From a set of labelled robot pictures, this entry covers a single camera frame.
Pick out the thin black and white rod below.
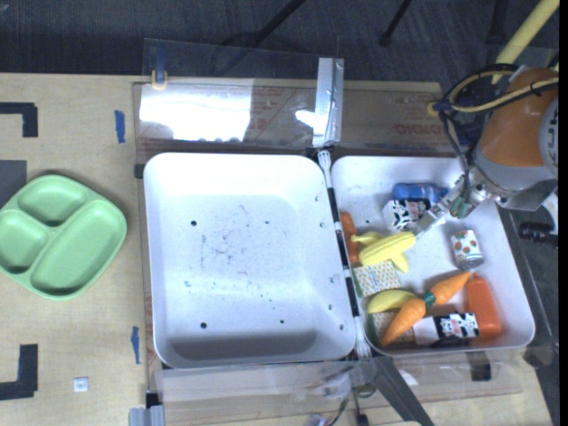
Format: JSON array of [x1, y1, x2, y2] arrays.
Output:
[[317, 147, 372, 359]]

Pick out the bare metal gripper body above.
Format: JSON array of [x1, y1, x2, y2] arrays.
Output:
[[440, 171, 508, 219]]

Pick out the orange toy sausage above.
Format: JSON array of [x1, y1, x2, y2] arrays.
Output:
[[340, 210, 359, 264]]

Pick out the green divided plate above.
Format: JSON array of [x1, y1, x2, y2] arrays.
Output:
[[0, 174, 129, 302]]

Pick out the yellow toy corn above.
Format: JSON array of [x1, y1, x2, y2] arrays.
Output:
[[350, 231, 417, 274]]

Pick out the black cylinder on white bracket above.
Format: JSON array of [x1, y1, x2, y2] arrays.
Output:
[[517, 191, 559, 247]]

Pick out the cow print carton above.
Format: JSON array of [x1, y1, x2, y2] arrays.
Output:
[[382, 198, 432, 232], [412, 312, 481, 347]]

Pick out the blue bottle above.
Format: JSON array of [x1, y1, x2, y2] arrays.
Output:
[[391, 182, 449, 203]]

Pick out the orange carrot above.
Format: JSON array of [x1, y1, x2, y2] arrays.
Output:
[[422, 272, 472, 307], [380, 298, 428, 348]]

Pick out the yellow banana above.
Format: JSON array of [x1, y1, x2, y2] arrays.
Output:
[[366, 289, 416, 314]]

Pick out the white can with orange print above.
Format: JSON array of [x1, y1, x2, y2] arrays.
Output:
[[451, 229, 485, 271]]

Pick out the orange bottle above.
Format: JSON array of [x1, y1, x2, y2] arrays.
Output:
[[464, 272, 503, 341]]

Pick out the white plastic tray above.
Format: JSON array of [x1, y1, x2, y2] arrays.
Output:
[[142, 151, 359, 369], [330, 154, 536, 351]]

